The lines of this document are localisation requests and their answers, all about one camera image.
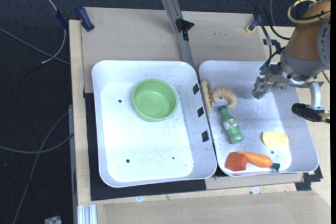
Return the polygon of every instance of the black floor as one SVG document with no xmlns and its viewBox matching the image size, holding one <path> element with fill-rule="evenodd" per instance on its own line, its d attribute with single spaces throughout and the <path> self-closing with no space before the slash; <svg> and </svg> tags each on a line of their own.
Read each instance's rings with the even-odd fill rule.
<svg viewBox="0 0 336 224">
<path fill-rule="evenodd" d="M 163 9 L 161 0 L 51 1 L 70 19 L 76 18 L 73 11 L 77 4 Z M 179 0 L 182 10 L 225 13 L 253 13 L 258 4 L 270 12 L 270 1 Z M 286 12 L 294 1 L 273 0 L 276 25 L 293 26 Z M 63 39 L 63 29 L 48 0 L 0 0 L 0 28 L 49 54 L 57 52 Z M 68 38 L 58 56 L 69 61 Z M 70 67 L 58 60 L 38 66 L 48 58 L 0 31 L 0 146 L 38 151 L 53 125 L 68 112 L 72 102 Z M 44 148 L 68 136 L 65 116 Z M 20 206 L 36 156 L 0 149 L 0 222 L 43 223 L 47 217 L 60 215 L 63 223 L 72 223 L 69 143 L 40 154 Z"/>
</svg>

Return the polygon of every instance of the toy carrot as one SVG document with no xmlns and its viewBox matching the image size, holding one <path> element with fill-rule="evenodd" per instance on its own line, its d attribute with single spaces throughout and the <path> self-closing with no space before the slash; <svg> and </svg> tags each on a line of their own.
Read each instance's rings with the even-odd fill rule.
<svg viewBox="0 0 336 224">
<path fill-rule="evenodd" d="M 257 166 L 272 167 L 276 171 L 279 171 L 280 164 L 273 163 L 271 158 L 268 157 L 268 156 L 265 156 L 265 155 L 259 154 L 259 153 L 243 152 L 243 151 L 238 151 L 237 153 L 241 153 L 241 154 L 246 155 L 246 157 L 248 158 L 248 161 L 257 165 Z"/>
</svg>

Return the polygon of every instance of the green bottle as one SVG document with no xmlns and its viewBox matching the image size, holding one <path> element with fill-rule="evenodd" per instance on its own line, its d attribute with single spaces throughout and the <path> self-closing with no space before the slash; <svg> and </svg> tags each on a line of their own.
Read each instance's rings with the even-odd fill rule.
<svg viewBox="0 0 336 224">
<path fill-rule="evenodd" d="M 221 105 L 218 108 L 219 112 L 222 114 L 222 125 L 227 133 L 227 135 L 230 137 L 230 142 L 232 144 L 236 144 L 244 139 L 243 134 L 240 132 L 238 123 L 235 120 L 234 117 L 232 117 L 227 112 L 227 106 Z"/>
</svg>

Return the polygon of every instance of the table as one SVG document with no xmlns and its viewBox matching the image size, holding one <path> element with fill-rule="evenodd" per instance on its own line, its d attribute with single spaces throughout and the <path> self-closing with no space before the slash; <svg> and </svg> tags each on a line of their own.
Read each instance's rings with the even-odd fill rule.
<svg viewBox="0 0 336 224">
<path fill-rule="evenodd" d="M 260 215 L 264 217 L 263 221 L 274 222 L 277 219 L 279 223 L 331 221 L 330 125 L 324 123 L 308 123 L 324 176 L 322 182 L 313 184 L 312 191 L 296 190 L 294 183 L 304 182 L 302 173 L 273 174 L 211 177 L 205 180 L 206 191 L 92 201 L 83 92 L 93 91 L 90 74 L 93 65 L 104 59 L 182 60 L 182 56 L 164 10 L 86 9 L 95 25 L 94 35 L 87 33 L 79 20 L 69 22 L 76 167 L 73 171 L 75 203 L 78 205 L 75 209 L 84 212 L 91 206 L 92 214 L 97 209 L 99 224 L 135 221 L 223 223 L 223 220 L 239 222 L 246 216 L 250 223 L 260 223 Z M 183 12 L 183 16 L 195 23 L 189 31 L 195 69 L 205 60 L 263 61 L 268 55 L 267 47 L 261 45 L 263 34 L 260 29 L 252 35 L 244 32 L 252 15 Z M 281 27 L 278 30 L 290 36 L 293 28 Z M 141 49 L 134 50 L 135 45 Z M 321 91 L 324 96 L 322 105 L 330 110 L 330 86 L 325 83 Z M 307 91 L 301 90 L 298 94 L 302 103 L 310 102 Z"/>
</svg>

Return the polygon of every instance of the green bowl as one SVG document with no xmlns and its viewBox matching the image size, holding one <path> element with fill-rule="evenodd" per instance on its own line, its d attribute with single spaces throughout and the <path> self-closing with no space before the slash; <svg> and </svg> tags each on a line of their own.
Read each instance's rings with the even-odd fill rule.
<svg viewBox="0 0 336 224">
<path fill-rule="evenodd" d="M 158 79 L 146 79 L 134 87 L 132 102 L 135 111 L 144 120 L 161 121 L 174 114 L 177 95 L 168 83 Z"/>
</svg>

